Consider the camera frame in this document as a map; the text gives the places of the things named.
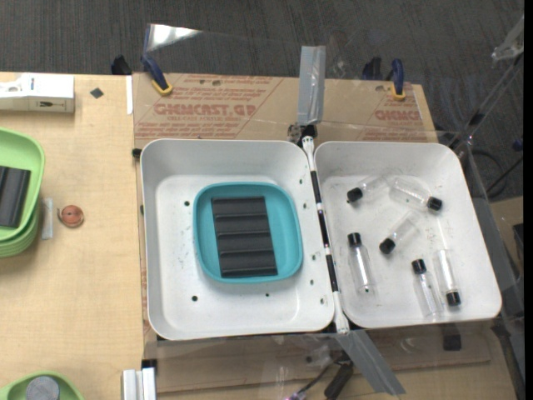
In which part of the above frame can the thin black and white rod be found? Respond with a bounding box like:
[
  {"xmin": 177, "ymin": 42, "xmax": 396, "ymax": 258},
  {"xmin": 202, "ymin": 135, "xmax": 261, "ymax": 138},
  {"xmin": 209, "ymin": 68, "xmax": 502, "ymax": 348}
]
[{"xmin": 301, "ymin": 136, "xmax": 350, "ymax": 335}]

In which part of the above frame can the black ribbed insert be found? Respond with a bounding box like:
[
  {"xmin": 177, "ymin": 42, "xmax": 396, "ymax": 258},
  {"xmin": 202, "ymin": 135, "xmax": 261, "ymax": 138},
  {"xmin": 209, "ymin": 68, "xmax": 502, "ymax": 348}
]
[
  {"xmin": 210, "ymin": 196, "xmax": 279, "ymax": 278},
  {"xmin": 0, "ymin": 165, "xmax": 32, "ymax": 229}
]

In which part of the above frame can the brown cardboard board red print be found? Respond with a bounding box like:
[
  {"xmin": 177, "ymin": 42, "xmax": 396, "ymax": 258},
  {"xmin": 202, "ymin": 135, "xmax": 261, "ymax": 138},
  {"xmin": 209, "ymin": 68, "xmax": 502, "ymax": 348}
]
[{"xmin": 131, "ymin": 72, "xmax": 492, "ymax": 394}]

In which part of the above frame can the teal square plate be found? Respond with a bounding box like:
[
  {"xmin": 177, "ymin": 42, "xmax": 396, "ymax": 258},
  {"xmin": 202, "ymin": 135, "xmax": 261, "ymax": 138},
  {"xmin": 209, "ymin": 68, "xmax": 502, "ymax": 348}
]
[{"xmin": 192, "ymin": 182, "xmax": 304, "ymax": 284}]

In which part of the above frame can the clear bottle with black cap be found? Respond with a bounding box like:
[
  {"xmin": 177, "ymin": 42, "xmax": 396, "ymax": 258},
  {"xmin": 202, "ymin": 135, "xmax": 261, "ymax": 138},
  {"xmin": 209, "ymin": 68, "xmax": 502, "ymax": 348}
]
[
  {"xmin": 346, "ymin": 176, "xmax": 389, "ymax": 204},
  {"xmin": 411, "ymin": 258, "xmax": 443, "ymax": 318},
  {"xmin": 346, "ymin": 232, "xmax": 376, "ymax": 297},
  {"xmin": 432, "ymin": 248, "xmax": 462, "ymax": 308},
  {"xmin": 388, "ymin": 178, "xmax": 444, "ymax": 213},
  {"xmin": 378, "ymin": 210, "xmax": 422, "ymax": 255}
]

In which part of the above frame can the white plastic tray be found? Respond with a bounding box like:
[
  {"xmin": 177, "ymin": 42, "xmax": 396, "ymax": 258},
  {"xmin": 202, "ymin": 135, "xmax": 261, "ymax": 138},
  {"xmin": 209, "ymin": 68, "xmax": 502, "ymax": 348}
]
[
  {"xmin": 139, "ymin": 138, "xmax": 336, "ymax": 342},
  {"xmin": 312, "ymin": 140, "xmax": 503, "ymax": 331}
]

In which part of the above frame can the copper round disc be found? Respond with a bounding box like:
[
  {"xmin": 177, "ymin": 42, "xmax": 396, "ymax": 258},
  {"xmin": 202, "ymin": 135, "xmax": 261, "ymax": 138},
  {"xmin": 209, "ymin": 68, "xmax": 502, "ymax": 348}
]
[{"xmin": 57, "ymin": 204, "xmax": 85, "ymax": 229}]

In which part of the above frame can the small clear plastic tube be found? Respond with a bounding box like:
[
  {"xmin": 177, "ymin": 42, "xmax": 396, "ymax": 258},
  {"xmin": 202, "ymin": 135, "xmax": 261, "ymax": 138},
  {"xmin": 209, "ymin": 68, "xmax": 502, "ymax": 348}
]
[{"xmin": 41, "ymin": 197, "xmax": 54, "ymax": 240}]

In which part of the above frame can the white cardboard box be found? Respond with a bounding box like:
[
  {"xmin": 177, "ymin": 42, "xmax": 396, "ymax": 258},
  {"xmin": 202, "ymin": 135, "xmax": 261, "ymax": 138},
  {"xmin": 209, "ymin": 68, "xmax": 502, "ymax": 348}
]
[{"xmin": 0, "ymin": 72, "xmax": 76, "ymax": 114}]

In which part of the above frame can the green plate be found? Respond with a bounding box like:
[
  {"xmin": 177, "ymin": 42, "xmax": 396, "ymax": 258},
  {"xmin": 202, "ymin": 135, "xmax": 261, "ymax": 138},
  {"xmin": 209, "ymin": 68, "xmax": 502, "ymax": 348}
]
[
  {"xmin": 0, "ymin": 127, "xmax": 46, "ymax": 243},
  {"xmin": 0, "ymin": 206, "xmax": 42, "ymax": 259},
  {"xmin": 0, "ymin": 371, "xmax": 87, "ymax": 400}
]

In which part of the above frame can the grey round can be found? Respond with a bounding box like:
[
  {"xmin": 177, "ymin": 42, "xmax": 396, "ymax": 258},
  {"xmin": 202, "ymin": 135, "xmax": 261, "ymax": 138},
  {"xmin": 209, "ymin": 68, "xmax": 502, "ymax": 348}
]
[{"xmin": 25, "ymin": 375, "xmax": 61, "ymax": 400}]

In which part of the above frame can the black block with thin wires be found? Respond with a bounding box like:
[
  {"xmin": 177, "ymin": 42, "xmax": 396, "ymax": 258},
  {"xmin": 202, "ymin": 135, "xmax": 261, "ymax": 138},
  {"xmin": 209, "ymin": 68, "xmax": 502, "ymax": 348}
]
[
  {"xmin": 323, "ymin": 362, "xmax": 355, "ymax": 399},
  {"xmin": 287, "ymin": 123, "xmax": 318, "ymax": 143}
]

